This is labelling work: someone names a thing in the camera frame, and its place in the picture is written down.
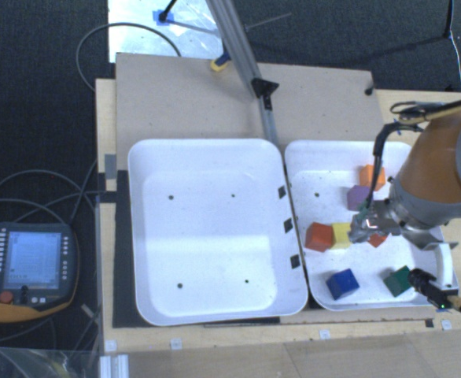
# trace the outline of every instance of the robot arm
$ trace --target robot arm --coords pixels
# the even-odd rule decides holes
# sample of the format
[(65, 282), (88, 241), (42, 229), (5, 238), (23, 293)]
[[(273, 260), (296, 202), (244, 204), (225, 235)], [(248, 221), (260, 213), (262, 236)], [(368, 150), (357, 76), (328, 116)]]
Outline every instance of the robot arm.
[(445, 307), (450, 305), (447, 298), (457, 295), (457, 290), (452, 290), (449, 281), (452, 263), (439, 262), (440, 254), (448, 251), (450, 255), (440, 226), (461, 218), (461, 101), (428, 109), (406, 109), (400, 113), (398, 124), (385, 125), (374, 145), (374, 179), (381, 168), (386, 137), (404, 128), (419, 131), (417, 123), (425, 120), (431, 122), (392, 180), (389, 197), (374, 201), (371, 187), (367, 200), (352, 219), (349, 238), (361, 243), (375, 233), (402, 235), (420, 250), (435, 250), (439, 254), (437, 277), (416, 269), (409, 281), (435, 306)]

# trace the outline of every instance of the dark floor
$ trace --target dark floor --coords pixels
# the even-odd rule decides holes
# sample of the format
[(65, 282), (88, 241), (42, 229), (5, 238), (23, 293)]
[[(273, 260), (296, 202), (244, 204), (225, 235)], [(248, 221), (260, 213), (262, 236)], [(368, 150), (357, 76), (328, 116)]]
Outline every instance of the dark floor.
[[(235, 2), (245, 24), (292, 13), (249, 32), (259, 61), (371, 70), (379, 88), (461, 91), (455, 51), (441, 38), (448, 0)], [(75, 49), (87, 31), (106, 22), (107, 0), (0, 0), (0, 180), (25, 169), (49, 169), (83, 182), (96, 157), (94, 97), (76, 71)], [(461, 0), (453, 33), (461, 55)], [(112, 76), (106, 43), (103, 32), (82, 51), (90, 78)], [(93, 176), (88, 189), (95, 188)], [(9, 181), (0, 197), (49, 202), (74, 192), (57, 178), (30, 175)], [(73, 204), (55, 209), (67, 220)], [(0, 221), (28, 210), (0, 204)], [(98, 309), (94, 216), (87, 206), (81, 206), (74, 229), (83, 267), (72, 306), (0, 345), (83, 349), (92, 343), (96, 329), (91, 324), (84, 332), (90, 318), (81, 309)], [(36, 324), (0, 324), (0, 339)]]

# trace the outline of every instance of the blue block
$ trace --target blue block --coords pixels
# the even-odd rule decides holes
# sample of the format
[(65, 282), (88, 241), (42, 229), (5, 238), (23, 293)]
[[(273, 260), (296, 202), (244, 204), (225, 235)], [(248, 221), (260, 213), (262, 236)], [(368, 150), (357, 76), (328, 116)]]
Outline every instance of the blue block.
[(351, 269), (333, 274), (326, 281), (326, 285), (335, 300), (344, 298), (360, 288)]

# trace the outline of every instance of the colored block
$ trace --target colored block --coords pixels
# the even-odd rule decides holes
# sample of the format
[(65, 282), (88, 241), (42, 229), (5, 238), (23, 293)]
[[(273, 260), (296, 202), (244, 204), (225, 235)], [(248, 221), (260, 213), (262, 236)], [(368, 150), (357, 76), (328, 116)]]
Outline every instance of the colored block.
[(335, 300), (347, 297), (360, 288), (351, 269), (333, 274), (326, 281), (326, 285)]
[(348, 232), (351, 230), (350, 223), (333, 223), (334, 230), (334, 245), (331, 249), (346, 249), (351, 246), (351, 241), (348, 237)]
[(305, 247), (325, 252), (334, 244), (334, 230), (331, 226), (312, 223), (306, 231)]
[[(365, 165), (360, 170), (360, 185), (361, 186), (368, 186), (368, 187), (371, 186), (373, 172), (374, 172), (373, 165)], [(381, 172), (379, 173), (378, 182), (375, 185), (374, 191), (378, 191), (379, 189), (381, 189), (383, 186), (385, 186), (385, 183), (386, 183), (385, 169), (384, 167), (381, 167)]]
[(383, 242), (386, 241), (386, 238), (388, 238), (388, 234), (386, 235), (379, 235), (379, 234), (373, 234), (371, 237), (368, 239), (369, 244), (371, 244), (374, 248), (377, 248), (379, 245), (381, 245)]
[(354, 187), (349, 189), (348, 194), (346, 196), (348, 199), (348, 210), (358, 211), (358, 207), (367, 198), (370, 190), (370, 186), (361, 185), (355, 185)]
[(404, 266), (384, 279), (384, 282), (388, 290), (390, 290), (391, 294), (393, 294), (393, 297), (398, 297), (400, 294), (411, 288), (411, 285), (407, 280), (409, 272), (409, 268)]

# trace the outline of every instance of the orange block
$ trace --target orange block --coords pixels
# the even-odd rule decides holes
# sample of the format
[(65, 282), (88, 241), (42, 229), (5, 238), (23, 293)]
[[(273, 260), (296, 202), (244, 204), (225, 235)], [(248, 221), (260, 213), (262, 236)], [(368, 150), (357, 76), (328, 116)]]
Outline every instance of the orange block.
[(369, 244), (371, 244), (374, 248), (377, 248), (379, 245), (381, 245), (383, 242), (386, 241), (386, 238), (388, 238), (388, 234), (386, 235), (379, 235), (379, 234), (373, 234), (371, 237), (368, 239)]
[[(361, 186), (368, 186), (368, 187), (371, 186), (373, 172), (374, 172), (373, 165), (365, 165), (360, 170), (360, 185)], [(385, 169), (384, 167), (381, 167), (381, 172), (379, 173), (378, 182), (375, 185), (374, 191), (377, 192), (379, 189), (385, 186), (385, 183), (386, 183)]]
[(334, 230), (330, 225), (312, 223), (306, 231), (305, 247), (325, 252), (332, 247)]

